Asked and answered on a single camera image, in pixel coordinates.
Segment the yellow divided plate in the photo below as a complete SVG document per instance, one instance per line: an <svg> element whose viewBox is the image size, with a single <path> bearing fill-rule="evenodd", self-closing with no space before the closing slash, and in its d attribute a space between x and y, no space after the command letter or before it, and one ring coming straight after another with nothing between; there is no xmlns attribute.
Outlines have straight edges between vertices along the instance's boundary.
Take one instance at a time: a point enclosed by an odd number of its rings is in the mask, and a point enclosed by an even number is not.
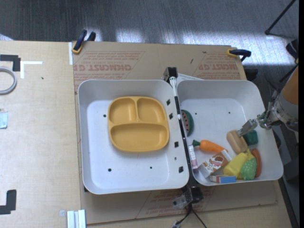
<svg viewBox="0 0 304 228"><path fill-rule="evenodd" d="M113 100L108 108L112 144L121 151L160 150L169 140L169 127L162 104L150 97L128 96Z"/></svg>

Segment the cardboard sheet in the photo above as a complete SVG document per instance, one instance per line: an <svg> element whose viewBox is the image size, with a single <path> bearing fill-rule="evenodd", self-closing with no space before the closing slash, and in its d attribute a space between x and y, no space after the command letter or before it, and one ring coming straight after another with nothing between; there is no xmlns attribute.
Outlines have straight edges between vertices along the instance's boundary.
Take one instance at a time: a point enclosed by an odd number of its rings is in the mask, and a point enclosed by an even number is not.
<svg viewBox="0 0 304 228"><path fill-rule="evenodd" d="M184 214L173 209L172 199L181 190L94 195L82 182L81 144L77 89L88 79L160 79L167 67L201 79L246 79L238 57L228 57L230 46L163 45L113 42L84 42L79 55L73 55L81 208L87 224ZM194 205L196 212L274 204L273 182L257 182L206 187L204 199Z"/></svg>

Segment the toy watermelon slice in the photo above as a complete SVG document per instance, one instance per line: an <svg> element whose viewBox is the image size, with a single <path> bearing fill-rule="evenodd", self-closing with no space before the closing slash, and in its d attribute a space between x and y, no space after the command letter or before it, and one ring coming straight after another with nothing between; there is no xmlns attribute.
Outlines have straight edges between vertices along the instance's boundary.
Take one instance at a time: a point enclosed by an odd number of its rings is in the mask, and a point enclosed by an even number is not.
<svg viewBox="0 0 304 228"><path fill-rule="evenodd" d="M190 136L193 132L194 121L191 114L186 110L181 110L181 118L186 129L186 135Z"/></svg>

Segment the white tray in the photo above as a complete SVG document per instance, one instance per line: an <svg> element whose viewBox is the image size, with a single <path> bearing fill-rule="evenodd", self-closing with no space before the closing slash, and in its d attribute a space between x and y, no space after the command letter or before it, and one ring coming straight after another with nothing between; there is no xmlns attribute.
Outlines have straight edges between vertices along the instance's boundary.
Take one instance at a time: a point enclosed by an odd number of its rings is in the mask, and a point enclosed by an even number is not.
<svg viewBox="0 0 304 228"><path fill-rule="evenodd" d="M194 131L186 138L188 145L193 139L207 139L228 149L231 157L235 154L226 140L227 132L240 129L248 119L256 118L265 110L258 88L245 80L184 80L178 83L177 93L180 108L189 111L194 119ZM170 131L169 142L163 149L129 153L112 145L107 110L114 99L123 96L152 97L162 103ZM78 100L83 181L89 192L177 189L187 184L188 165L173 90L168 83L162 80L87 80L79 86ZM257 147L260 152L262 172L251 181L277 180L283 175L283 165L273 132L260 127L256 131L259 142L251 147ZM212 156L198 148L195 154L198 164ZM194 176L202 185L219 185L201 173Z"/></svg>

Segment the toy carrot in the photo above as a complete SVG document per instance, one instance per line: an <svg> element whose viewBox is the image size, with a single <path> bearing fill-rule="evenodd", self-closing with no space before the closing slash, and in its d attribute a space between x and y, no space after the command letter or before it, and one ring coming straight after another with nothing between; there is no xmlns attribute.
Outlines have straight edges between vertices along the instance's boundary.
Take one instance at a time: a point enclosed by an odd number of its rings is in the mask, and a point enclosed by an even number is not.
<svg viewBox="0 0 304 228"><path fill-rule="evenodd" d="M200 142L193 140L192 142L193 146L199 146L199 148L203 151L208 151L208 152L221 152L222 150L226 150L225 148L223 148L222 146L211 142L209 140L201 140Z"/></svg>

